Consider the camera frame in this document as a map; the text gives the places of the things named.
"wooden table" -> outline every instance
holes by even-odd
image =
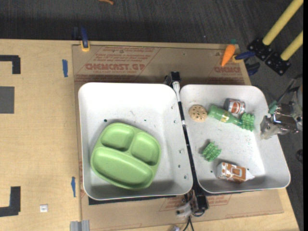
[[[14,114],[0,114],[0,207],[9,205],[10,187],[22,189],[19,215],[0,217],[0,230],[67,231],[71,221],[82,220],[80,188],[74,198],[71,187],[72,177],[79,186],[73,44],[76,41],[0,40],[0,54],[19,55],[22,65],[21,74],[12,75],[12,63],[0,62],[0,86],[15,88]],[[67,78],[62,59],[68,61]],[[196,222],[195,230],[298,230],[286,189],[279,190],[279,196],[283,214]],[[48,204],[46,213],[40,212],[43,204]]]

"yellow bar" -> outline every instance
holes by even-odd
[[[275,25],[271,28],[268,34],[264,37],[263,43],[270,45],[289,20],[293,17],[296,11],[302,6],[304,0],[293,0],[289,7],[283,12]]]
[[[287,49],[281,54],[281,59],[288,61],[291,56],[303,45],[304,41],[304,31],[302,31],[296,39],[288,46]]]

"orange carrot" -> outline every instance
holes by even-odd
[[[232,58],[232,56],[235,53],[235,45],[234,44],[230,44],[227,46],[225,53],[223,55],[223,59],[222,59],[222,63],[221,66],[224,67],[224,65],[227,64],[227,62]]]

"green plate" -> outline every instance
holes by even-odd
[[[91,167],[102,179],[129,189],[149,187],[155,177],[161,149],[153,136],[123,123],[107,126],[96,142]]]

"tin can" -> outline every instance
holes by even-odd
[[[243,101],[235,99],[226,99],[224,109],[232,114],[242,115],[245,112],[246,104]]]

